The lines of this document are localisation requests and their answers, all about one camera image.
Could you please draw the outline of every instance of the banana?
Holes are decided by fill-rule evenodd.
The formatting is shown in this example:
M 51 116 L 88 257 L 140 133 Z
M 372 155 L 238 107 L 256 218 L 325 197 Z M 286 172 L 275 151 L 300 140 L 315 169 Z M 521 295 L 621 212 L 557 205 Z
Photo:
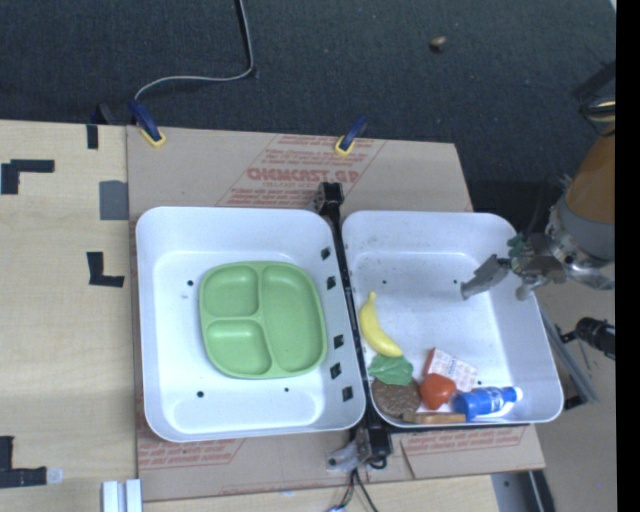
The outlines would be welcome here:
M 375 292 L 369 292 L 367 301 L 360 308 L 360 314 L 358 315 L 360 330 L 369 345 L 371 345 L 371 348 L 376 352 L 387 357 L 400 357 L 402 349 L 382 330 L 378 323 L 378 314 L 374 304 L 375 299 Z

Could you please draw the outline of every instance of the toy tomato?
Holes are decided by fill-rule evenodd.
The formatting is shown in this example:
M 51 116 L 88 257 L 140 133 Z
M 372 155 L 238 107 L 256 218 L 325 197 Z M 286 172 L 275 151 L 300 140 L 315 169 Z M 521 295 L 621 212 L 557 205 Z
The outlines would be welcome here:
M 446 404 L 456 390 L 456 383 L 449 377 L 438 373 L 428 374 L 420 385 L 422 403 L 432 411 Z

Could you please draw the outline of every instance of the black mounting hardware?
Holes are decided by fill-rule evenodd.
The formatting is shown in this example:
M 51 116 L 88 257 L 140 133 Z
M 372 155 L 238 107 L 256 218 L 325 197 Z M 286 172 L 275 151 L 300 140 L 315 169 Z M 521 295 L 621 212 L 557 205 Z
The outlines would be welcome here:
M 371 467 L 382 469 L 386 466 L 387 456 L 393 451 L 391 444 L 391 432 L 389 425 L 384 423 L 372 403 L 371 393 L 369 390 L 369 381 L 367 380 L 366 364 L 362 353 L 362 343 L 360 341 L 360 331 L 358 330 L 358 320 L 353 303 L 353 292 L 351 289 L 351 281 L 349 279 L 349 268 L 347 266 L 347 256 L 345 254 L 344 242 L 342 240 L 342 230 L 340 222 L 340 206 L 344 202 L 344 194 L 342 192 L 342 184 L 340 183 L 321 183 L 318 186 L 313 204 L 318 214 L 324 217 L 333 233 L 334 245 L 336 247 L 336 257 L 340 268 L 340 277 L 344 288 L 349 319 L 351 321 L 351 331 L 355 343 L 356 355 L 358 357 L 358 365 L 360 367 L 360 375 L 362 377 L 362 386 L 366 397 L 365 415 L 359 425 L 355 426 L 352 431 L 352 437 L 355 440 L 366 439 L 368 443 L 366 462 Z M 366 431 L 366 436 L 358 435 L 359 431 Z
M 560 336 L 563 343 L 581 340 L 596 350 L 600 350 L 609 359 L 616 360 L 616 328 L 606 320 L 584 317 L 576 328 Z

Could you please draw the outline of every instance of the green plate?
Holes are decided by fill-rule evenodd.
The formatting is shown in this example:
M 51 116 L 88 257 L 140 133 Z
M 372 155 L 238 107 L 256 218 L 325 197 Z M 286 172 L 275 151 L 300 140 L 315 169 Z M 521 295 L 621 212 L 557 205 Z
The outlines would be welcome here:
M 204 275 L 199 295 L 207 355 L 227 375 L 300 375 L 318 366 L 327 353 L 318 291 L 295 265 L 221 265 Z

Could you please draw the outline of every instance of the wire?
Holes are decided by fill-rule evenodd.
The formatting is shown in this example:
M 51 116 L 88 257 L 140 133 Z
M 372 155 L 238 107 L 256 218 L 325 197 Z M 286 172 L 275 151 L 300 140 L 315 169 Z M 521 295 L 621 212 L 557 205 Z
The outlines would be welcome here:
M 356 482 L 358 483 L 358 486 L 362 490 L 362 493 L 364 494 L 364 497 L 366 498 L 367 503 L 369 503 L 369 507 L 371 507 L 371 510 L 373 512 L 378 512 L 378 509 L 373 504 L 373 500 L 371 499 L 371 496 L 369 496 L 369 493 L 365 489 L 364 484 L 362 483 L 362 480 L 360 479 L 360 474 L 358 473 L 358 468 L 354 469 L 351 472 L 351 476 L 349 477 L 349 485 L 347 486 L 347 490 L 345 491 L 344 496 L 342 497 L 342 500 L 340 500 L 340 503 L 338 505 L 336 505 L 335 507 L 330 508 L 329 512 L 339 512 L 339 511 L 343 511 L 345 509 L 345 507 L 351 502 L 351 499 L 353 498 Z
M 529 220 L 529 224 L 526 226 L 524 231 L 522 232 L 523 240 L 528 240 L 531 233 L 536 227 L 536 224 L 543 218 L 543 208 L 546 205 L 546 201 L 549 199 L 549 194 L 551 192 L 551 184 L 549 183 L 550 178 L 556 178 L 554 171 L 549 171 L 545 174 L 544 178 L 540 182 L 540 188 L 538 189 L 538 198 L 535 203 L 535 209 L 531 219 Z
M 373 469 L 384 469 L 387 467 L 387 458 L 382 457 L 378 460 L 372 460 L 371 462 L 369 462 L 369 466 L 371 466 Z
M 369 493 L 364 488 L 364 484 L 362 483 L 362 480 L 360 480 L 360 474 L 358 473 L 358 468 L 354 469 L 353 472 L 356 475 L 356 480 L 358 481 L 358 485 L 360 486 L 360 489 L 362 489 L 362 493 L 364 494 L 364 497 L 367 498 L 367 502 L 369 503 L 371 510 L 373 510 L 373 512 L 378 512 L 378 509 L 373 504 L 373 500 L 371 499 L 371 496 L 369 496 Z
M 242 28 L 244 32 L 245 42 L 247 45 L 247 53 L 249 55 L 249 67 L 244 72 L 240 73 L 239 75 L 230 76 L 230 77 L 220 77 L 220 78 L 207 77 L 207 76 L 190 76 L 190 75 L 166 76 L 163 78 L 159 78 L 158 80 L 154 80 L 153 82 L 150 82 L 145 86 L 143 86 L 133 97 L 134 100 L 138 101 L 138 99 L 144 92 L 148 91 L 152 87 L 155 87 L 156 85 L 159 85 L 165 82 L 176 81 L 176 80 L 196 80 L 200 82 L 217 82 L 217 83 L 233 82 L 235 80 L 242 80 L 243 78 L 246 78 L 251 73 L 253 73 L 254 71 L 253 45 L 251 44 L 251 34 L 249 32 L 249 23 L 247 21 L 247 13 L 244 7 L 244 0 L 236 0 L 236 2 L 238 3 L 238 7 L 240 9 L 240 15 L 242 17 L 242 24 L 243 24 Z

